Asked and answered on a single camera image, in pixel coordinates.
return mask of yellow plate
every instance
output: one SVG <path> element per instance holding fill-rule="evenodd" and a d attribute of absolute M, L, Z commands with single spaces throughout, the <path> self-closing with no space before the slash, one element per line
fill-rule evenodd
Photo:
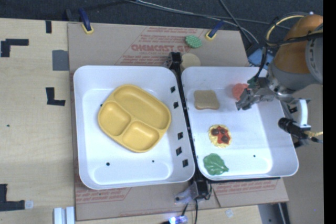
<path fill-rule="evenodd" d="M 170 122 L 170 110 L 164 103 L 131 84 L 116 88 L 98 113 L 98 124 L 106 135 L 134 152 L 152 149 Z"/>

